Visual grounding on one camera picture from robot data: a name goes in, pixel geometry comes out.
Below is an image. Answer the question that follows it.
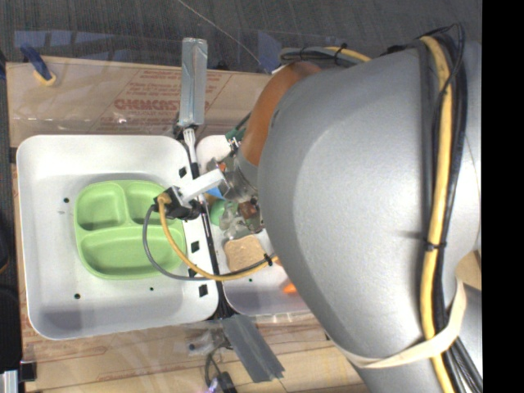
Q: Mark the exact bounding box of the black cylinder on white bracket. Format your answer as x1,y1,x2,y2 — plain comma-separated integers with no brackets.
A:
153,168,231,222

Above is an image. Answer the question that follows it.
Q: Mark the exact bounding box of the green round toy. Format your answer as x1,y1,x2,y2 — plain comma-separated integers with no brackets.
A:
209,199,228,223

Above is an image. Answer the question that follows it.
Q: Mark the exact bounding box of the brown cardboard board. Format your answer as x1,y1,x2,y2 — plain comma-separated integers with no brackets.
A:
4,54,483,393

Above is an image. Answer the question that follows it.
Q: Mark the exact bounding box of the green divided plate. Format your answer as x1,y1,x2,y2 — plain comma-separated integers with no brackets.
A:
73,180,188,280

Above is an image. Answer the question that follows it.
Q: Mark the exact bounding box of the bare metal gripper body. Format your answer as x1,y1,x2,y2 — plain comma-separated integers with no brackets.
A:
222,158,265,233

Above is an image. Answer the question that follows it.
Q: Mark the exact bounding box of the white plastic tray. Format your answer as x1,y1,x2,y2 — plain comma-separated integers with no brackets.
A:
195,133,313,318
15,133,220,341

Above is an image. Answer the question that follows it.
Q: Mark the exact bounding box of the tan bread slice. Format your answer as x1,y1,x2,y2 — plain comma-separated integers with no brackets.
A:
223,235,272,273

